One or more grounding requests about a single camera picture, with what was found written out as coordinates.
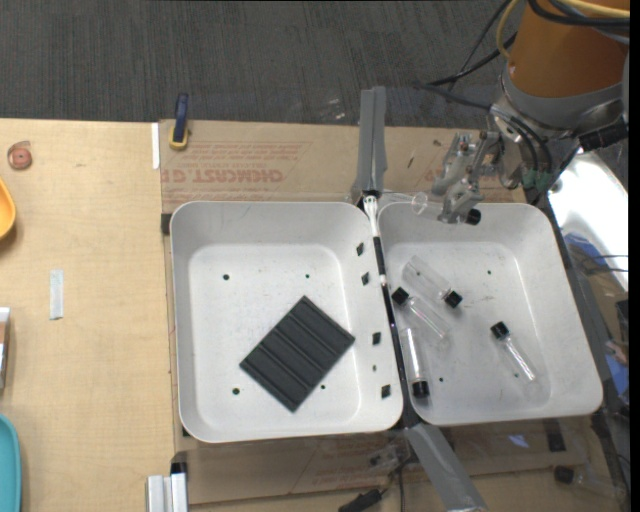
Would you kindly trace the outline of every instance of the white tape strip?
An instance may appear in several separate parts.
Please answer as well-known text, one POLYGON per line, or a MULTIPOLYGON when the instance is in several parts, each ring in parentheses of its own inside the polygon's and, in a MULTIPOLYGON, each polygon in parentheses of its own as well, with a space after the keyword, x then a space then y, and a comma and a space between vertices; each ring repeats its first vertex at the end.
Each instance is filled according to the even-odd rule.
POLYGON ((49 320, 64 316, 64 271, 55 269, 49 276, 49 320))
POLYGON ((160 168, 160 125, 151 125, 151 147, 153 149, 153 168, 160 168))

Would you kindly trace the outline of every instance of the brown round object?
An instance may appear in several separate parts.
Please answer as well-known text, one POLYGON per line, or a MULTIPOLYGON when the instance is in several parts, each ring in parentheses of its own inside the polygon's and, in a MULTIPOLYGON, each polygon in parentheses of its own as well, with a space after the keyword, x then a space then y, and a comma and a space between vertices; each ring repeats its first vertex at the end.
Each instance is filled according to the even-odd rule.
POLYGON ((31 165, 31 152, 27 148, 15 148, 9 153, 9 165, 22 170, 31 165))

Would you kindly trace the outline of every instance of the yellow cable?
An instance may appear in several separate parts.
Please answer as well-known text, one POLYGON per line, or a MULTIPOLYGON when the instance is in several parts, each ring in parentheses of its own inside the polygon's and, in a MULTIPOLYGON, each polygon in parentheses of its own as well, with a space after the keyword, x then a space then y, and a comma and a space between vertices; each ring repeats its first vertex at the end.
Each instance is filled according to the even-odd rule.
POLYGON ((609 16, 610 18, 629 18, 631 17, 631 11, 624 9, 616 9, 615 7, 606 7, 604 5, 592 4, 591 2, 585 2, 584 0, 558 0, 559 2, 575 7, 582 11, 589 11, 602 16, 609 16))
POLYGON ((507 19, 511 15, 511 12, 515 9, 516 5, 518 5, 519 2, 520 0, 511 0, 511 3, 502 13, 502 17, 498 22, 498 28, 496 30, 496 43, 498 44, 498 50, 500 50, 500 53, 504 56, 505 59, 509 59, 509 52, 504 47, 504 41, 502 39, 504 34, 504 27, 507 24, 507 19))

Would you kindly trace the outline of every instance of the wooden tabletop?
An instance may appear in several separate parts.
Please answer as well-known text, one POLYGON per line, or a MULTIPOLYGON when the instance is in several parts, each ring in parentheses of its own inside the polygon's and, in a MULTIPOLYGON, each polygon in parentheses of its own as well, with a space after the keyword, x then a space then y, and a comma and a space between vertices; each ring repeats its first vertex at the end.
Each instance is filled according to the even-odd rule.
MULTIPOLYGON (((167 474, 174 455, 151 125, 0 120, 0 152, 22 140, 31 142, 27 170, 12 170, 0 154, 0 177, 17 207, 15 229, 0 241, 0 306, 12 308, 0 412, 20 440, 22 510, 143 511, 146 477, 167 474), (64 313, 56 320, 52 270, 64 273, 64 313)), ((592 456, 602 463, 597 449, 592 456)), ((558 491, 550 471, 474 482, 494 511, 543 510, 543 502, 616 510, 597 496, 558 491)), ((428 484, 408 492, 414 504, 440 510, 428 484)), ((334 510, 355 494, 198 510, 334 510)), ((399 510, 397 498, 394 489, 383 510, 399 510)))

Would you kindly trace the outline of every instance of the white tray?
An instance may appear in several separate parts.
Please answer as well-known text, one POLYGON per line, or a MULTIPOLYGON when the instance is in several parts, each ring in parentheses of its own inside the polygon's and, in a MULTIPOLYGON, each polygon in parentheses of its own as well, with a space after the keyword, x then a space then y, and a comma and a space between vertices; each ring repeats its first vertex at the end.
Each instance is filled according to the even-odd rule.
MULTIPOLYGON (((548 219, 524 204, 481 204, 477 226, 449 225, 391 203, 379 222, 392 291, 414 255, 446 277, 464 299, 438 304, 451 347, 428 347, 431 397, 416 412, 435 425, 588 414, 602 385, 548 219), (499 359, 490 327, 503 321, 541 374, 536 396, 523 393, 499 359)), ((397 323, 406 318, 397 312, 397 323)))
POLYGON ((346 203, 188 203, 173 214, 171 244, 179 409, 192 436, 208 443, 276 439, 382 431, 398 421, 393 344, 360 210, 346 203), (303 295, 356 340, 292 413, 239 364, 303 295), (374 332, 381 333, 377 345, 374 332), (391 394, 383 398, 386 385, 391 394))

